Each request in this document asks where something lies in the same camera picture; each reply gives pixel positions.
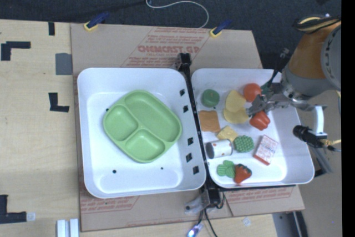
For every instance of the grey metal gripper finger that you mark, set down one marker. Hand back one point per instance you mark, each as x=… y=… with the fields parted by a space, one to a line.
x=255 y=110
x=260 y=100

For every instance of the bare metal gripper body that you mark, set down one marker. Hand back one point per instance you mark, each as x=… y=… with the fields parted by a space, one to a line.
x=278 y=100

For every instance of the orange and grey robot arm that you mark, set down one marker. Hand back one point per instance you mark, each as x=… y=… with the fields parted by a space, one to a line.
x=309 y=55

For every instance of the orange-red toy pepper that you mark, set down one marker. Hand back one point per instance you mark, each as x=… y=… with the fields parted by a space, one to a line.
x=260 y=121

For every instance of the orange toy tomato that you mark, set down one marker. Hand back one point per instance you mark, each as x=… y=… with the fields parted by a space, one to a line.
x=251 y=91

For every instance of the yellow toy crisp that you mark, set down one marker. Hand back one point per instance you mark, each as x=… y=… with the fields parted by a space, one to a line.
x=234 y=117
x=234 y=100

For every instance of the green toy grapes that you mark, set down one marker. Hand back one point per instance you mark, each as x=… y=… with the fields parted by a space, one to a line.
x=243 y=143

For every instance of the yellow toy cheese wedge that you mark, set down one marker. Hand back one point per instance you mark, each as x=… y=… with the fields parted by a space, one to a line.
x=227 y=133

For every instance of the orange and white carton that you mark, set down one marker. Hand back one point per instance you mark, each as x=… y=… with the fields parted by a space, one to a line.
x=265 y=150

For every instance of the green toy apple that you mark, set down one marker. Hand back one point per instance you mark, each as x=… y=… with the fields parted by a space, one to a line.
x=210 y=97

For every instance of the orange toy bread slice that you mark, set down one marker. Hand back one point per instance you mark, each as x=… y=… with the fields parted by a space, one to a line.
x=209 y=121

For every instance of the white can with dots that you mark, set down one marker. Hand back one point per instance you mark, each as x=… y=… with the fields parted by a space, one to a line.
x=222 y=148

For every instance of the white plastic tray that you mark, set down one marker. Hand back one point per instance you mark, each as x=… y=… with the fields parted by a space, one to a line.
x=288 y=152
x=94 y=175

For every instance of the thin black rod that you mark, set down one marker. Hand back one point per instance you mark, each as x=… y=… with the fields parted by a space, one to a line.
x=197 y=122

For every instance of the green toy broccoli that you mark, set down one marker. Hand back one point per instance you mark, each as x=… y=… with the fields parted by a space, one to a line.
x=225 y=168

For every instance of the green divided plate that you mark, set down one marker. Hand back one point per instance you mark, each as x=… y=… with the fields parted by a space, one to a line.
x=144 y=122

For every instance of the brown cardboard board red print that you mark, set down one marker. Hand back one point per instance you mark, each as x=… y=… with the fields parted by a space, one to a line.
x=111 y=47

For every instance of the black cylinder on white bracket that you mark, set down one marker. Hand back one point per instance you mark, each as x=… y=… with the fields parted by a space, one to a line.
x=308 y=134

